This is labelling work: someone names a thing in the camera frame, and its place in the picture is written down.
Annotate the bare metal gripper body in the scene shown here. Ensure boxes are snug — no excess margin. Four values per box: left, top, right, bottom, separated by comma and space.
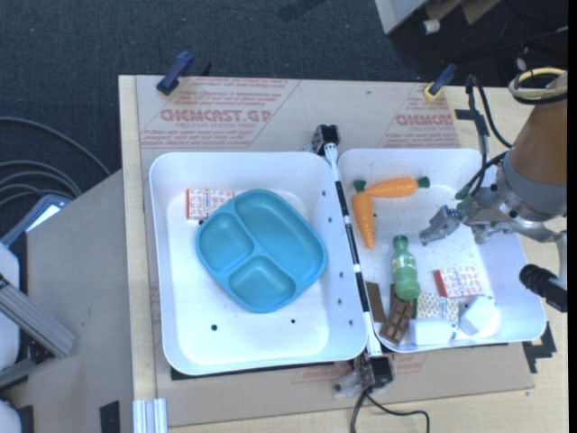
458, 181, 545, 244

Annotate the white plastic tray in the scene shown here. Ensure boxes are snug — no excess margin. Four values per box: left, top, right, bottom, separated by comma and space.
148, 151, 369, 376
336, 147, 548, 354

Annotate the green bottle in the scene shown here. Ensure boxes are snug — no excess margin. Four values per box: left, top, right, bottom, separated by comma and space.
390, 235, 422, 301

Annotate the orange and white packet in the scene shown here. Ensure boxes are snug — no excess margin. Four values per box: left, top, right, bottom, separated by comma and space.
415, 290, 462, 322
433, 265, 486, 299
186, 188, 235, 221

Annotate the orange carrot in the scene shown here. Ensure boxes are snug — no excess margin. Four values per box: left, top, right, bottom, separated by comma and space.
351, 180, 378, 251
362, 176, 431, 199

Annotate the thin black and white rod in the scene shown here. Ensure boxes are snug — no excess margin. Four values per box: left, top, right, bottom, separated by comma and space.
324, 143, 383, 356

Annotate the flat brown rectangle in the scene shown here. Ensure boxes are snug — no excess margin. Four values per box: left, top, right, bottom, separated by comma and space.
364, 281, 388, 324

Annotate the white box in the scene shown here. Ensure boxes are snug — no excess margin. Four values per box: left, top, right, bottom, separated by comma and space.
407, 317, 458, 347
458, 294, 501, 338

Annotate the brown chocolate bar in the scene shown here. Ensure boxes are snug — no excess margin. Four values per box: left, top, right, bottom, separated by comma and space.
380, 296, 415, 345

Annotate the brown cardboard board red print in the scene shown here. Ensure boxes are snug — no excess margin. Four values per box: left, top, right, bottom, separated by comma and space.
134, 75, 536, 428

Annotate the blue divided plate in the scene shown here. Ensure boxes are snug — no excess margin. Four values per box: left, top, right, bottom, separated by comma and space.
195, 189, 329, 314

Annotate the black cylinder on white bracket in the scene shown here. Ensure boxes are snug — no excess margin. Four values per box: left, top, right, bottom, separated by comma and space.
513, 216, 568, 313

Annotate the black block with thin wires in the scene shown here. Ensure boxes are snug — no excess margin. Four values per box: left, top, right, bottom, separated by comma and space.
309, 124, 342, 156
355, 355, 395, 390

